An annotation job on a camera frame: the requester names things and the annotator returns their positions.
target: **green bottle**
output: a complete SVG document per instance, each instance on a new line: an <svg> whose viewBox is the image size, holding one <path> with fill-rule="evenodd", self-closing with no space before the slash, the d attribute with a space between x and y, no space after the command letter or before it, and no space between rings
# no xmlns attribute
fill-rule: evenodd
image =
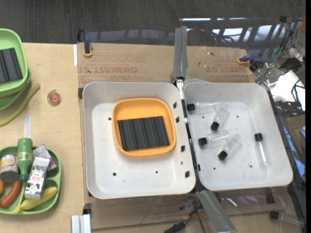
<svg viewBox="0 0 311 233"><path fill-rule="evenodd" d="M27 182L29 169L33 164L33 141L30 138L21 138L17 142L17 166L20 170L19 180Z"/></svg>

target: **orange plastic container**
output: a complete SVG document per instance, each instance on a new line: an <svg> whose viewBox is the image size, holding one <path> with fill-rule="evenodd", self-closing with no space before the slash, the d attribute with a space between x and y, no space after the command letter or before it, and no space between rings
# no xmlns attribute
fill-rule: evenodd
<svg viewBox="0 0 311 233"><path fill-rule="evenodd" d="M125 151L122 147L118 120L127 120L144 117L160 117L164 119L170 144L168 146L145 148ZM173 117L169 107L162 100L155 98L138 98L121 100L115 104L112 111L113 132L119 150L129 156L148 156L166 153L176 144L176 133Z"/></svg>

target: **tin can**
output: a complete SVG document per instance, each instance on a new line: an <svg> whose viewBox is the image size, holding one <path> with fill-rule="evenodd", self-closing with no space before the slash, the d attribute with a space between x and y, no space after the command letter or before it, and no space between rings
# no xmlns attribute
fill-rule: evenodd
<svg viewBox="0 0 311 233"><path fill-rule="evenodd" d="M13 182L19 177L16 155L7 154L1 159L0 179L4 182Z"/></svg>

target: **black floor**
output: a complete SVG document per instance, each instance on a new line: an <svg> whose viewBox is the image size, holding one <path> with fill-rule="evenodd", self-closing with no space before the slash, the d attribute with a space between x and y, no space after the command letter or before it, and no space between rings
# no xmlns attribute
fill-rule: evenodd
<svg viewBox="0 0 311 233"><path fill-rule="evenodd" d="M305 0L0 0L0 28L15 31L23 42L76 43L80 28L173 32L184 17L299 18L305 13Z"/></svg>

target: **white tray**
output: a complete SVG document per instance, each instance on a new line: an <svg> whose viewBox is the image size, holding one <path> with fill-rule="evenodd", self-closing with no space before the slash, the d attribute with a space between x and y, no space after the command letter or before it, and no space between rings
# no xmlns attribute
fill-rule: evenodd
<svg viewBox="0 0 311 233"><path fill-rule="evenodd" d="M189 83L186 103L198 100L226 102L230 113L223 128L243 138L242 148L226 160L218 159L221 146L201 147L198 139L211 133L214 111L189 112L190 132L202 185L212 191L288 185L293 171L276 124L266 90L254 83ZM255 152L254 134L262 133L271 163L261 168Z"/></svg>
<svg viewBox="0 0 311 233"><path fill-rule="evenodd" d="M130 98L157 98L170 108L176 131L175 147L165 153L132 157L120 152L112 128L113 106ZM83 91L86 181L99 199L186 194L195 185L188 135L179 91L169 83L94 82Z"/></svg>

